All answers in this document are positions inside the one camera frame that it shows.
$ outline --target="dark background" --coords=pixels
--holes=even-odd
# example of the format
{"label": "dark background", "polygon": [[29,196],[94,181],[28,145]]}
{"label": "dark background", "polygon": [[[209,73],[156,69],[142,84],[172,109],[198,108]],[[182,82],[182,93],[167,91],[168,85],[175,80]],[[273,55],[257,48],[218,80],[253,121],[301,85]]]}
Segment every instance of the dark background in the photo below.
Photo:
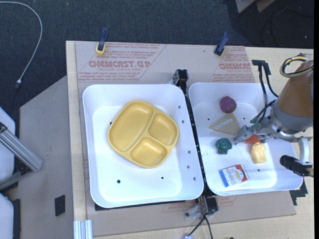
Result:
{"label": "dark background", "polygon": [[314,0],[277,0],[263,12],[235,0],[0,0],[0,107],[18,122],[19,107],[66,75],[66,40],[314,48]]}

